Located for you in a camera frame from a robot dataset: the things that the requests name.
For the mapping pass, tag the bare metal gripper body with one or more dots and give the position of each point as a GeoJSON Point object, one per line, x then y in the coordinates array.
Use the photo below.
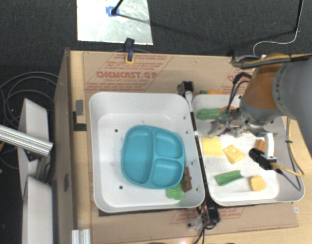
{"type": "Point", "coordinates": [241, 122]}

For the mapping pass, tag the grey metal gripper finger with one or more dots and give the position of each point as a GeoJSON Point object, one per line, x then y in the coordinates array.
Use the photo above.
{"type": "Point", "coordinates": [215, 129]}
{"type": "Point", "coordinates": [236, 133]}

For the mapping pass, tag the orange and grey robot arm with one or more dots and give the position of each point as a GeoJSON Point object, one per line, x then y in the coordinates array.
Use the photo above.
{"type": "Point", "coordinates": [293, 85]}

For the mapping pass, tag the yellow cheese slice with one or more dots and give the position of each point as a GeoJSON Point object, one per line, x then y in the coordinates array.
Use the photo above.
{"type": "Point", "coordinates": [212, 146]}

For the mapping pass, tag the green toy vegetable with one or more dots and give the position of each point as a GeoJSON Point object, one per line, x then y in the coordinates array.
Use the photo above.
{"type": "Point", "coordinates": [227, 177]}
{"type": "Point", "coordinates": [208, 114]}

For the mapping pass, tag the small orange toy food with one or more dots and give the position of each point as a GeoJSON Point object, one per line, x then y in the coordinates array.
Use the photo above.
{"type": "Point", "coordinates": [225, 109]}

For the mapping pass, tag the yellow cheese wedge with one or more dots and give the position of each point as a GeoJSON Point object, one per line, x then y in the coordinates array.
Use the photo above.
{"type": "Point", "coordinates": [233, 154]}

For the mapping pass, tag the orange-brown toy sausage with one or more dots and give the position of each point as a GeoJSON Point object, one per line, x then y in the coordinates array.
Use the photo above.
{"type": "Point", "coordinates": [260, 145]}

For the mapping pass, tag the thin black and white rod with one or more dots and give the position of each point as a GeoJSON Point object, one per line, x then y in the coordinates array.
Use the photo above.
{"type": "Point", "coordinates": [199, 151]}

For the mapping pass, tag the orange toy carrot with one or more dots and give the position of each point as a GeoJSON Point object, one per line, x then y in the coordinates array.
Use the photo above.
{"type": "Point", "coordinates": [217, 92]}

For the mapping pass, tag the yellow biscuit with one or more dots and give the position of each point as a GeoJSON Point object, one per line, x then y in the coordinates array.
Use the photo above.
{"type": "Point", "coordinates": [257, 183]}

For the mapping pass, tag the brown chocolate bar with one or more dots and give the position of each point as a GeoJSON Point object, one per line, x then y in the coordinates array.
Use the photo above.
{"type": "Point", "coordinates": [187, 180]}

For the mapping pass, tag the white plastic tray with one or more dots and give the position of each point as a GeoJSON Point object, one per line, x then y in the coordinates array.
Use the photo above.
{"type": "Point", "coordinates": [107, 136]}
{"type": "Point", "coordinates": [237, 194]}

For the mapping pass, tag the green lettuce leaf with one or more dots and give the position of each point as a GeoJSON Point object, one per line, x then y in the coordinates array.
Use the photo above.
{"type": "Point", "coordinates": [174, 193]}

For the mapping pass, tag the blue divided plate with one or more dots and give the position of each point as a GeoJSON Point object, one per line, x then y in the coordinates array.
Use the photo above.
{"type": "Point", "coordinates": [140, 159]}

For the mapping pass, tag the brown cardboard board, red print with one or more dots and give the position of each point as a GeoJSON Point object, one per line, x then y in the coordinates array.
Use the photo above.
{"type": "Point", "coordinates": [145, 72]}

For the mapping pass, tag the black cylinder on white bracket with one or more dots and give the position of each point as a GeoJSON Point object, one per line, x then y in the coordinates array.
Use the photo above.
{"type": "Point", "coordinates": [262, 159]}

